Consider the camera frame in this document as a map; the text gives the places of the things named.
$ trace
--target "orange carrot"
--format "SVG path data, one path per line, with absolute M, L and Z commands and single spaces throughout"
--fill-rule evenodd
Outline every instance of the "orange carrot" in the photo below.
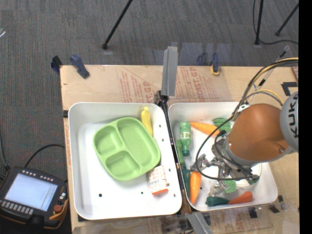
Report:
M 241 204 L 251 202 L 253 200 L 252 192 L 244 192 L 241 196 L 238 196 L 228 202 L 228 204 Z
M 190 121 L 190 124 L 192 127 L 202 131 L 203 133 L 206 134 L 211 134 L 213 132 L 213 130 L 215 130 L 217 128 L 217 126 L 213 125 L 213 124 L 208 124 L 208 123 L 202 123 L 202 122 L 194 122 L 194 121 Z M 216 130 L 213 134 L 213 136 L 216 136 L 220 131 Z
M 200 189 L 201 174 L 193 171 L 190 176 L 190 199 L 191 203 L 195 204 Z

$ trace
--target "black pole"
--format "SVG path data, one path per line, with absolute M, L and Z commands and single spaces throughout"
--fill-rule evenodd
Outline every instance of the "black pole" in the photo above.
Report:
M 293 14 L 295 13 L 295 11 L 298 9 L 299 7 L 299 3 L 296 5 L 296 7 L 291 11 L 291 13 L 289 14 L 289 16 L 286 18 L 286 20 L 284 21 L 283 25 L 279 28 L 279 30 L 275 33 L 276 36 L 279 36 L 279 34 L 281 33 L 282 29 L 285 27 L 286 23 L 288 23 L 289 19 L 293 16 Z
M 107 49 L 107 44 L 109 42 L 109 40 L 111 39 L 111 37 L 113 36 L 115 30 L 117 29 L 120 21 L 122 20 L 124 14 L 126 13 L 127 9 L 129 8 L 130 4 L 131 4 L 132 0 L 129 0 L 126 4 L 126 7 L 123 9 L 122 13 L 120 14 L 116 24 L 114 25 L 113 29 L 111 30 L 108 38 L 106 39 L 106 41 L 102 44 L 102 49 Z
M 256 39 L 254 43 L 256 45 L 259 45 L 259 35 L 260 35 L 260 25 L 261 25 L 261 18 L 262 18 L 262 10 L 263 10 L 263 1 L 260 1 L 260 10 L 259 10 L 259 18 L 258 18 L 258 27 L 257 27 L 257 33 L 256 33 Z

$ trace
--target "green plate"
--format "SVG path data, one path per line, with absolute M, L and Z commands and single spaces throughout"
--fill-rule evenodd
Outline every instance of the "green plate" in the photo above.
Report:
M 122 117 L 96 131 L 95 152 L 107 172 L 118 180 L 130 180 L 154 168 L 160 149 L 141 121 Z

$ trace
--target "white tray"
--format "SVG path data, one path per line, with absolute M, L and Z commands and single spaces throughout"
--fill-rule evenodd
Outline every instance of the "white tray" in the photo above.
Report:
M 204 123 L 213 124 L 214 118 L 223 117 L 229 118 L 236 107 L 237 102 L 201 102 L 201 103 L 175 103 L 169 107 L 168 114 L 171 129 L 173 132 L 173 138 L 175 141 L 179 140 L 180 129 L 179 125 L 182 121 L 201 121 Z M 190 156 L 185 157 L 185 163 L 187 168 L 194 164 L 196 153 L 206 139 L 208 135 L 200 132 L 197 129 L 191 128 L 192 143 L 190 145 Z M 201 154 L 206 154 L 206 158 L 210 161 L 214 155 L 212 153 L 212 145 L 214 144 L 215 138 L 211 137 L 206 144 L 203 146 Z M 277 198 L 277 187 L 271 173 L 271 169 L 268 163 L 261 163 L 253 168 L 253 173 L 260 175 L 260 179 L 257 183 L 249 185 L 247 181 L 240 180 L 237 182 L 237 190 L 234 193 L 226 194 L 222 193 L 218 196 L 227 199 L 233 199 L 245 191 L 251 191 L 253 193 L 253 201 L 242 204 L 224 204 L 217 206 L 206 205 L 206 199 L 210 187 L 215 182 L 214 179 L 202 177 L 201 190 L 199 191 L 196 203 L 193 205 L 190 201 L 189 204 L 198 211 L 211 211 L 228 209 L 242 206 L 253 206 L 269 204 Z M 209 176 L 217 176 L 217 167 L 208 167 L 203 170 L 203 173 Z
M 112 178 L 100 162 L 94 148 L 97 129 L 120 117 L 140 119 L 148 106 L 154 139 L 161 151 L 160 165 L 165 167 L 168 192 L 152 195 L 148 174 L 129 181 Z M 150 103 L 80 102 L 68 113 L 74 205 L 88 220 L 172 215 L 181 208 L 182 198 L 163 110 Z

